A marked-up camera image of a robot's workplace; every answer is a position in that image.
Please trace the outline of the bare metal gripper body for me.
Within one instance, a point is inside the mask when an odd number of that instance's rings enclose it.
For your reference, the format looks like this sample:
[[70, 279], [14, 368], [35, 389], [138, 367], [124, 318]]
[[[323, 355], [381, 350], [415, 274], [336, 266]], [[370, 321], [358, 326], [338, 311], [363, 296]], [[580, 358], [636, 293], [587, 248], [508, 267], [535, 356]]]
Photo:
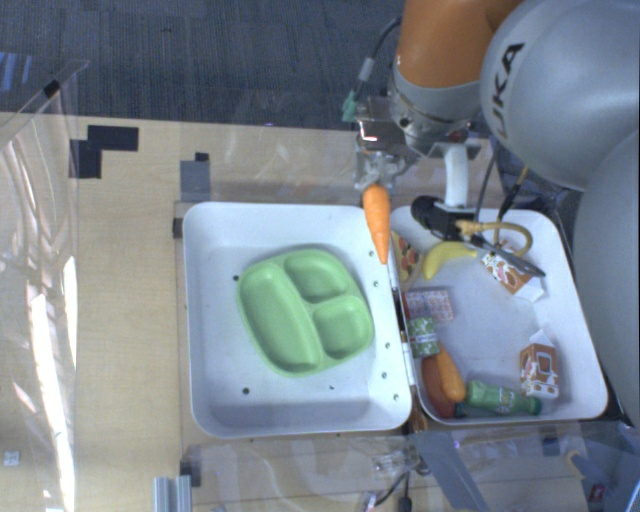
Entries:
[[365, 153], [411, 160], [428, 155], [439, 141], [435, 122], [389, 97], [369, 96], [358, 105], [356, 121]]

